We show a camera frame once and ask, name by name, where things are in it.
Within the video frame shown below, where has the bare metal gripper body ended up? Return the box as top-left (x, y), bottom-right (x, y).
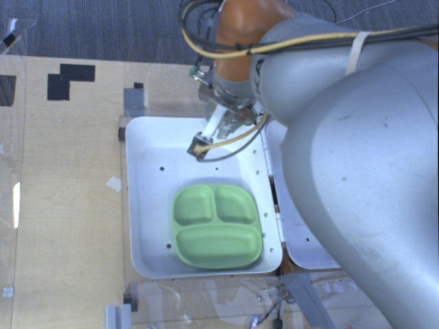
top-left (193, 71), bottom-right (259, 125)

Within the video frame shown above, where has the green divided plate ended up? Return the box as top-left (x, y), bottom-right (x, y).
top-left (171, 183), bottom-right (265, 271)

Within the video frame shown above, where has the white plastic tray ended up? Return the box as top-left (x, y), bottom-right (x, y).
top-left (124, 116), bottom-right (284, 280)
top-left (264, 119), bottom-right (344, 271)

